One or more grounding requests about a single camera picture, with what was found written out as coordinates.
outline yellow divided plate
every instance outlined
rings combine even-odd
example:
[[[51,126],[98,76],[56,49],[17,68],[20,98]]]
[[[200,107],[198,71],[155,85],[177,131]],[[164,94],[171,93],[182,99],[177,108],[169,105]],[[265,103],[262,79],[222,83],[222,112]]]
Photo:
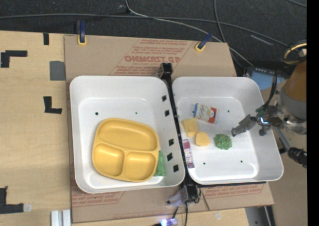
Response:
[[[100,174],[143,182],[155,173],[158,158],[159,137],[150,126],[119,118],[109,118],[99,124],[92,161]]]

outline cardboard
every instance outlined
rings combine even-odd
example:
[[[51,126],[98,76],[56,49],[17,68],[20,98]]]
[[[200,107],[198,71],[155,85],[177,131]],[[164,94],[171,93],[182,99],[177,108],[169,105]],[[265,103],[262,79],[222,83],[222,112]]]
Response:
[[[175,208],[167,207],[165,199],[174,195],[179,187],[101,194],[81,191],[74,180],[70,82],[81,75],[153,76],[163,62],[172,63],[172,80],[181,76],[236,76],[226,43],[207,42],[202,52],[194,49],[197,43],[198,41],[87,36],[87,44],[80,46],[76,35],[64,36],[74,223],[173,214]],[[200,202],[191,205],[189,212],[271,204],[273,199],[267,183],[257,186],[216,186],[202,188]]]

